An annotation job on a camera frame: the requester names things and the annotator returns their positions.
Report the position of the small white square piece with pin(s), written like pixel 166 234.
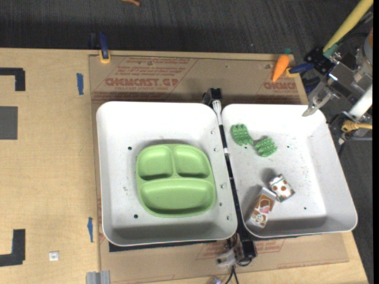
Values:
pixel 54 256

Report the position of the brown cardboard board red print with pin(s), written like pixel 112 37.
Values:
pixel 165 75

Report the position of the white carton with strawberry print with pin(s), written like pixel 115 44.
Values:
pixel 281 188

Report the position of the brown and white carton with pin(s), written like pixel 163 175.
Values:
pixel 262 209

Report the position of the white plastic tray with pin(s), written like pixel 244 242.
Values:
pixel 308 173
pixel 118 158

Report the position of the thin black and white rod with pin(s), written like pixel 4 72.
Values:
pixel 229 170

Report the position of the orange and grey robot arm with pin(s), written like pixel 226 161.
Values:
pixel 369 44

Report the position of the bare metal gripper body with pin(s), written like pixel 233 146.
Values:
pixel 348 77

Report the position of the orange toy carrot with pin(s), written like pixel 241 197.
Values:
pixel 280 65

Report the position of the green divided plate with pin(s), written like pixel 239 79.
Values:
pixel 176 194

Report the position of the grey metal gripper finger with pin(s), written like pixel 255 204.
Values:
pixel 319 98

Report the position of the green toy grapes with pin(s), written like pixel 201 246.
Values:
pixel 241 135
pixel 266 147

